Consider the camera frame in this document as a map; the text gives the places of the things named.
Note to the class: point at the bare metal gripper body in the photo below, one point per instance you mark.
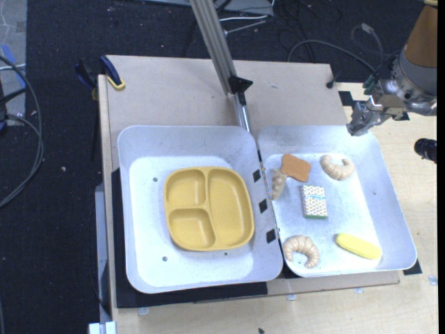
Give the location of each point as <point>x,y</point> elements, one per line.
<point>391,99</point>

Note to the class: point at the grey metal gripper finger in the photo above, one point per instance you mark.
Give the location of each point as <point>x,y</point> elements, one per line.
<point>370,118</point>
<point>355,122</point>

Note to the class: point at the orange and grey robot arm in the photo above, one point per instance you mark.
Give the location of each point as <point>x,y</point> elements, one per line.
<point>422,44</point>

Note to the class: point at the beige croissant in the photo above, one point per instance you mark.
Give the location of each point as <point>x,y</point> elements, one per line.
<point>304,247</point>
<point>337,170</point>

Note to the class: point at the orange toast slice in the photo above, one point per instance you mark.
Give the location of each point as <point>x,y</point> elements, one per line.
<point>296,167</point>

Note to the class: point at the white plastic tray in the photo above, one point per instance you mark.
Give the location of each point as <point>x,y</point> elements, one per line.
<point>146,221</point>
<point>351,207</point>

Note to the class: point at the patterned small carton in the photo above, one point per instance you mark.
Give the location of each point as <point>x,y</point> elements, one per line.
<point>314,202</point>

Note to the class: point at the beige toy pastry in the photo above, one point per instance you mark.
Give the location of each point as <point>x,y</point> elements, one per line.
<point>278,184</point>

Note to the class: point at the thin black and white rod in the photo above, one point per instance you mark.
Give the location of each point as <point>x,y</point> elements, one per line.
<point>244,117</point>

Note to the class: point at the yellow corn cob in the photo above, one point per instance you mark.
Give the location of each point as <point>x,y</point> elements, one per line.
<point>358,246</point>

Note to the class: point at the yellow divided plate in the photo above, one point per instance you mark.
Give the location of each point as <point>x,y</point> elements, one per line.
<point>226,207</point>

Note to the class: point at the brown cardboard board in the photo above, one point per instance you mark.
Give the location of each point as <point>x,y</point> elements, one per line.
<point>174,92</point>

